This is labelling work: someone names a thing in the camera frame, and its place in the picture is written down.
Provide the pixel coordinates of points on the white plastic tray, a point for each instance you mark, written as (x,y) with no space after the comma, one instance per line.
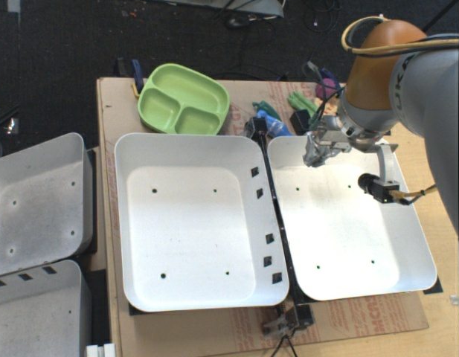
(188,229)
(35,311)
(348,244)
(35,206)

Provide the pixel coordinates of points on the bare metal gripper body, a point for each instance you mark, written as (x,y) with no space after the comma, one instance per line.
(335,137)

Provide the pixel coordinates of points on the brown cardboard board red print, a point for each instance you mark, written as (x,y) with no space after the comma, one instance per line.
(199,333)

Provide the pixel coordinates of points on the blue plastic bottle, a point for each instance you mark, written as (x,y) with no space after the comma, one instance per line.
(275,125)

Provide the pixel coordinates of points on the teal green toy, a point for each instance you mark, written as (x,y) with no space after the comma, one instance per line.
(267,108)

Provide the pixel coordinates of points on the light green toy vegetable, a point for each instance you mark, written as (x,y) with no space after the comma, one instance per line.
(301,102)

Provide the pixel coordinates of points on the black cylinder on white bracket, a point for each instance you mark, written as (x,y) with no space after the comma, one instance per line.
(378,189)

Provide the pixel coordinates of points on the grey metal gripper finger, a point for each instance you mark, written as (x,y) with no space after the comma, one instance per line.
(324,157)
(310,155)

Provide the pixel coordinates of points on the purple toy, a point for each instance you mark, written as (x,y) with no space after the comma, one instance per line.
(327,85)

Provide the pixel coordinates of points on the black box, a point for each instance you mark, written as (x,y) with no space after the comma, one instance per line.
(300,122)

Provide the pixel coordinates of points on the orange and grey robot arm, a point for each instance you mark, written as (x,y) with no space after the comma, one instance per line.
(422,87)

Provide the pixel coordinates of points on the green divided plate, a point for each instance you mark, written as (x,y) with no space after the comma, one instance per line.
(184,99)

